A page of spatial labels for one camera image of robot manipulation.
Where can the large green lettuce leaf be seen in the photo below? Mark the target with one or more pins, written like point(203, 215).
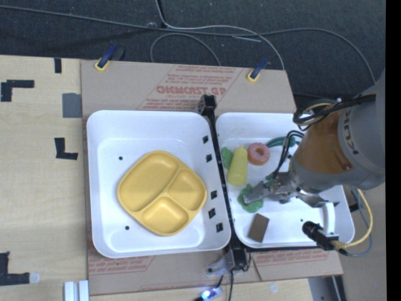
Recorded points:
point(254, 207)

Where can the white plastic tray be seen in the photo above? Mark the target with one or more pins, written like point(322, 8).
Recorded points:
point(109, 174)
point(282, 227)

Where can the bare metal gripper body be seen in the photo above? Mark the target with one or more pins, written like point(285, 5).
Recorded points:
point(286, 187)

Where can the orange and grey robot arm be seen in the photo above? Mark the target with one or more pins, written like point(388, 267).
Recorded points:
point(326, 149)

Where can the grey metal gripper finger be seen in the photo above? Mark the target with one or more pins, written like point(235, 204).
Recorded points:
point(250, 198)
point(260, 187)

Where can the brown rectangular biscuit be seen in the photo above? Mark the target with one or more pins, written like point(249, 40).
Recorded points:
point(258, 227)

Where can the yellow squeeze bottle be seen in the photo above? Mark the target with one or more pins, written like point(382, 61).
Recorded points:
point(238, 168)

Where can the yellow divided plate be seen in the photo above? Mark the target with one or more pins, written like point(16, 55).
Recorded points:
point(156, 193)

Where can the small green lettuce leaf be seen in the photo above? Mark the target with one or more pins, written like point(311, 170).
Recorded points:
point(227, 157)

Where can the brown cardboard board red print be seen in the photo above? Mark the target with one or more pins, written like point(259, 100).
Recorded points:
point(188, 83)

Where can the orange pink doughnut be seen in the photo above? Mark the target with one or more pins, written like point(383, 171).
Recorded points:
point(265, 158)

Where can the black cylinder on white bracket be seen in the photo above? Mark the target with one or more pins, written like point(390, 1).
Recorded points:
point(327, 221)

